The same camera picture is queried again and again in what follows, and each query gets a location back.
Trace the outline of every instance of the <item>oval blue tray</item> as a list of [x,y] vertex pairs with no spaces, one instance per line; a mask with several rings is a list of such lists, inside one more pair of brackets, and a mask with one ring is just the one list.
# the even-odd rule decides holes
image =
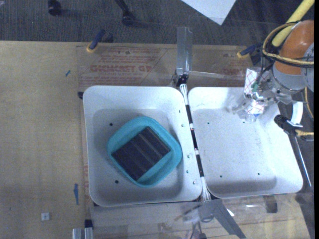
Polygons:
[[[166,154],[160,161],[158,161],[153,167],[151,167],[138,180],[134,180],[116,161],[116,159],[113,158],[112,153],[128,143],[146,127],[149,127],[166,144],[166,146],[170,149],[170,152]],[[116,131],[115,134],[113,134],[108,140],[107,154],[115,166],[130,181],[140,187],[145,188],[154,186],[163,180],[178,166],[182,159],[182,150],[175,138],[171,136],[171,134],[156,120],[147,116],[136,117]]]

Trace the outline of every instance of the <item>small white square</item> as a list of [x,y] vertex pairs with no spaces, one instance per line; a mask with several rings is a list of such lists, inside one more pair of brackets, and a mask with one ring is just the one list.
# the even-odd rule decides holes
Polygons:
[[50,219],[50,213],[41,213],[41,220],[48,221]]

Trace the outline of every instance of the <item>dark floor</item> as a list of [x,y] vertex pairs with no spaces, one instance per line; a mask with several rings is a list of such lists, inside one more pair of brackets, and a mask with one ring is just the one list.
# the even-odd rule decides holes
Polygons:
[[[143,27],[121,24],[122,12],[113,0],[59,0],[62,16],[48,14],[47,0],[0,0],[0,40],[89,42],[100,29],[112,33],[117,43],[175,44],[178,26],[191,26],[194,44],[251,45],[261,42],[285,23],[302,0],[237,0],[222,26],[205,18],[180,0],[125,0]],[[304,19],[314,19],[314,7]],[[303,118],[313,130],[309,119]],[[301,143],[313,190],[313,143]],[[313,194],[299,202],[314,237]]]

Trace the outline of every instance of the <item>orange cylinder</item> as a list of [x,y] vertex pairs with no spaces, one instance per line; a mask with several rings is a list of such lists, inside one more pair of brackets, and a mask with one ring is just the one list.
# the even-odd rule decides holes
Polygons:
[[[314,42],[315,37],[315,22],[314,20],[305,20],[297,24],[291,33],[288,35],[279,55],[286,58],[302,58]],[[289,66],[279,61],[275,62],[275,67],[278,71],[285,74],[300,75],[301,69],[296,66]]]

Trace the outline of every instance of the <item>yellow tube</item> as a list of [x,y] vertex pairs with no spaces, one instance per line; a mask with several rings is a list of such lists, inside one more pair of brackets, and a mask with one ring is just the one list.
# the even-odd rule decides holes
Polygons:
[[[314,5],[314,3],[315,3],[315,0],[303,0],[302,3],[298,6],[298,8],[295,10],[295,12],[286,21],[286,23],[301,20],[303,16],[305,16],[307,11]],[[275,47],[279,47],[280,44],[282,44],[282,42],[290,33],[291,28],[292,26],[288,26],[282,31],[280,31],[273,39],[272,45],[274,45]]]

